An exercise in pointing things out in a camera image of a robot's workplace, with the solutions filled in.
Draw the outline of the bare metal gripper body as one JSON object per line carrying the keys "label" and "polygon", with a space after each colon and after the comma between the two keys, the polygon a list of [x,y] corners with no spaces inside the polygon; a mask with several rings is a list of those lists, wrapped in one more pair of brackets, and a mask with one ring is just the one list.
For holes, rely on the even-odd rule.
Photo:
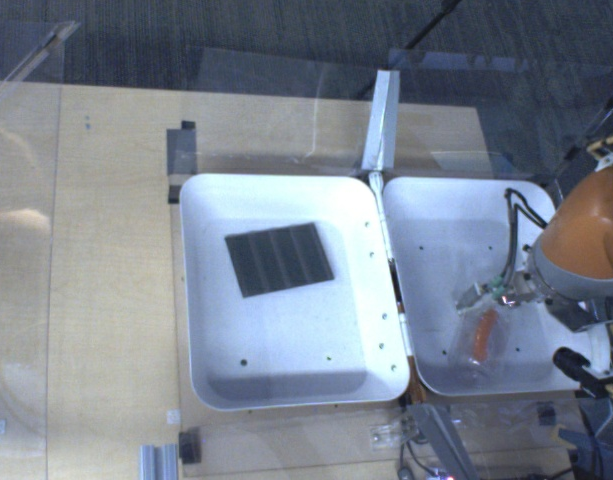
{"label": "bare metal gripper body", "polygon": [[507,272],[485,283],[482,290],[499,306],[514,308],[525,303],[541,303],[547,295],[535,280],[536,277],[525,270]]}

